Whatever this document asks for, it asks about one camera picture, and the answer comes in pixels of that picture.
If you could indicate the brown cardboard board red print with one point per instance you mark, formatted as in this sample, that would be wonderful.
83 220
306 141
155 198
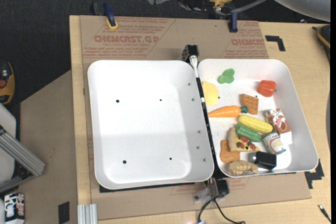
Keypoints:
162 39

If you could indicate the green broccoli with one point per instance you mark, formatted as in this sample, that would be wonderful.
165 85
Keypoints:
226 76

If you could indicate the pale yellow lemon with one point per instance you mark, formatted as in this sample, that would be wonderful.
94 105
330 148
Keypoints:
210 93

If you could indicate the thin black and white rod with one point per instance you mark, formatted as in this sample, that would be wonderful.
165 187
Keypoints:
202 98

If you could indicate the orange carrot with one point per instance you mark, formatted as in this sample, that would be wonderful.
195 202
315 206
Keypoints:
225 112

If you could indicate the white plastic tray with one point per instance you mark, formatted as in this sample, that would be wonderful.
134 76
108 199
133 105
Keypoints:
147 126
296 102

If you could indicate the red bell pepper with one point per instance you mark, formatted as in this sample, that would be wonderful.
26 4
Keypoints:
266 88

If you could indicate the brown waffle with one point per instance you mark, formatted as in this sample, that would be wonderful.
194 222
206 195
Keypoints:
250 104

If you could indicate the yellow corn cob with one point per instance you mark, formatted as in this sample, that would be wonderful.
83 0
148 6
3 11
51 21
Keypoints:
254 123

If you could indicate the pizza slice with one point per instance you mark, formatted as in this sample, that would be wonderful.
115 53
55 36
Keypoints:
240 144

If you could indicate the white and red carton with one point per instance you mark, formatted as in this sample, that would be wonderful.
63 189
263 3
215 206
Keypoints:
279 123

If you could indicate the orange chicken leg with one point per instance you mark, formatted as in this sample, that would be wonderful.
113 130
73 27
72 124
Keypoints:
228 154

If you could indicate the small white soup can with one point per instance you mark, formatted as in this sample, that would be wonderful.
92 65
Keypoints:
273 143

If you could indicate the tan croissant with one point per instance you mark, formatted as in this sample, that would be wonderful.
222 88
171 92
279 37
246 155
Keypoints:
241 167

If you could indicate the black bottle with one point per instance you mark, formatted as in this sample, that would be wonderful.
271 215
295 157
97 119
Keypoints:
265 160

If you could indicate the black and white carton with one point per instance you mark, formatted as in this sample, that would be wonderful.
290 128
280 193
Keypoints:
14 207

